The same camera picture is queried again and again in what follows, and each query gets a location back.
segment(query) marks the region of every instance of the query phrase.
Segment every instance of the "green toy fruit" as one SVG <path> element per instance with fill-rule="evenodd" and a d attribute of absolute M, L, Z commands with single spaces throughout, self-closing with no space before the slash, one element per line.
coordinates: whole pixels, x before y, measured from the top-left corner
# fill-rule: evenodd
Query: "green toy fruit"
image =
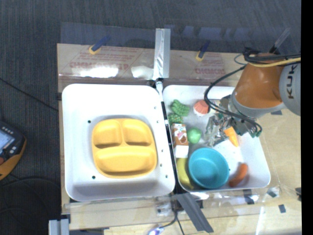
<path fill-rule="evenodd" d="M 192 127 L 187 130 L 187 138 L 190 143 L 198 143 L 200 141 L 202 131 L 197 127 Z"/>

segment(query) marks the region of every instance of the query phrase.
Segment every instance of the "yellow and blue clip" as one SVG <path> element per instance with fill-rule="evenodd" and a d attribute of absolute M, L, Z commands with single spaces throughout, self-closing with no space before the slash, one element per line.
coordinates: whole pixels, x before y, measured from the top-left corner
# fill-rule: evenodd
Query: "yellow and blue clip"
<path fill-rule="evenodd" d="M 200 50 L 197 52 L 197 55 L 196 55 L 196 59 L 201 62 L 203 59 L 204 59 L 204 54 L 208 48 L 210 44 L 210 41 L 207 41 L 201 48 Z"/>
<path fill-rule="evenodd" d="M 100 39 L 97 43 L 89 47 L 89 53 L 92 55 L 97 54 L 101 50 L 101 46 L 105 45 L 108 40 L 110 40 L 111 37 L 109 35 L 103 37 Z"/>

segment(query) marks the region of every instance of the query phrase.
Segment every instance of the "blue bowl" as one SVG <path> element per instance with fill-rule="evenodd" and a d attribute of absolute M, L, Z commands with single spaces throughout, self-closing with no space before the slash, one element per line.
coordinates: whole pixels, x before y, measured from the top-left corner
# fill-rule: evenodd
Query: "blue bowl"
<path fill-rule="evenodd" d="M 195 150 L 188 160 L 191 179 L 205 189 L 222 187 L 229 178 L 229 166 L 217 150 L 203 147 Z"/>

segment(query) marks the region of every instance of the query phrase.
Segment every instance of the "yellow divided plate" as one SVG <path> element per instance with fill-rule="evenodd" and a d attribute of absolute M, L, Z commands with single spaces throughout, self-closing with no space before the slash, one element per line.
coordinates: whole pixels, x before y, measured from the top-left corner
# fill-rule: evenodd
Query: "yellow divided plate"
<path fill-rule="evenodd" d="M 138 177 L 157 165 L 151 129 L 138 119 L 103 120 L 94 127 L 91 142 L 96 168 L 107 177 Z"/>

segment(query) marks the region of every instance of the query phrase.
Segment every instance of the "chocolate milk carton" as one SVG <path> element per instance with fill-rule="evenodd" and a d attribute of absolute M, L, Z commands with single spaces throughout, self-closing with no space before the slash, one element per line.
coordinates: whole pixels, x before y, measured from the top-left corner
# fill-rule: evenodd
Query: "chocolate milk carton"
<path fill-rule="evenodd" d="M 187 139 L 186 126 L 180 123 L 173 123 L 171 130 L 175 157 L 187 158 L 189 145 Z"/>

